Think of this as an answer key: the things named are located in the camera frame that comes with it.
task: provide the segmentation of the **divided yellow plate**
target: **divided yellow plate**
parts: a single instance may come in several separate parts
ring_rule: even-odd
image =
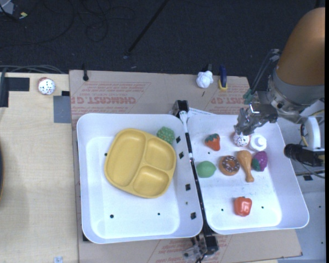
[[[144,198],[164,194],[177,157],[168,142],[139,129],[124,129],[113,140],[104,172],[115,187]]]

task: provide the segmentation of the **white tray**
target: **white tray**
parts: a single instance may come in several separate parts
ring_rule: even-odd
[[[136,128],[156,135],[171,128],[177,166],[162,196],[148,199],[112,186],[104,174],[105,154],[116,134]],[[77,123],[82,228],[94,243],[193,237],[203,225],[182,122],[172,115],[83,115]]]
[[[213,231],[229,235],[234,233],[302,228],[309,221],[309,213],[289,158],[279,126],[267,123],[255,133],[267,139],[268,165],[264,171],[252,170],[254,182],[245,181],[240,169],[234,176],[226,176],[218,169],[220,157],[236,156],[239,150],[255,151],[234,144],[232,135],[237,116],[195,115],[188,120],[188,130],[195,165],[210,161],[217,170],[210,178],[199,178],[208,225]],[[213,151],[205,145],[205,138],[218,133],[220,150]],[[241,217],[234,213],[234,198],[252,199],[250,215]]]

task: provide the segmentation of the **black post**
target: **black post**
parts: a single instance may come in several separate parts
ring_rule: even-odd
[[[135,48],[135,46],[138,44],[138,42],[143,37],[143,35],[147,32],[147,30],[150,28],[150,26],[154,23],[154,21],[156,20],[156,18],[158,17],[158,15],[161,13],[161,11],[164,9],[164,7],[167,5],[168,2],[169,2],[169,0],[164,0],[163,1],[162,5],[159,7],[159,9],[155,13],[155,15],[151,18],[151,20],[149,21],[149,23],[145,26],[145,28],[140,33],[140,35],[138,36],[138,38],[136,38],[136,40],[134,41],[134,43],[129,47],[128,50],[126,50],[126,52],[124,54],[124,57],[123,57],[124,59],[127,59],[129,57],[131,51]]]

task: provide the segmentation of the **black fabric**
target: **black fabric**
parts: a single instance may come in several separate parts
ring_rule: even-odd
[[[196,75],[207,64],[250,83],[270,49],[325,0],[12,0],[0,13],[0,65]],[[259,89],[266,87],[265,77]]]

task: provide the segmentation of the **white crumpled object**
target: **white crumpled object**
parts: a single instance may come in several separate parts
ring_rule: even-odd
[[[211,71],[199,72],[196,78],[196,83],[200,88],[207,88],[209,84],[213,83]]]

